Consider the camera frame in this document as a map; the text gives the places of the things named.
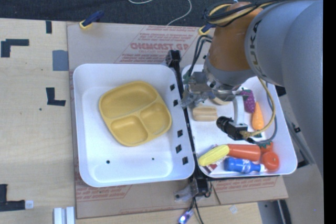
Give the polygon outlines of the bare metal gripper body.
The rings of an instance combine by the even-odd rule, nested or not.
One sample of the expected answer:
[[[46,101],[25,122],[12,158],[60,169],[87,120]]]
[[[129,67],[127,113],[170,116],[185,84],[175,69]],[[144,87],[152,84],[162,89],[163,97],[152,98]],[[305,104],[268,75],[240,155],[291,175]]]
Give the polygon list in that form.
[[[207,99],[218,98],[221,101],[231,101],[241,84],[231,85],[205,71],[193,72],[186,87],[188,102],[204,102]]]

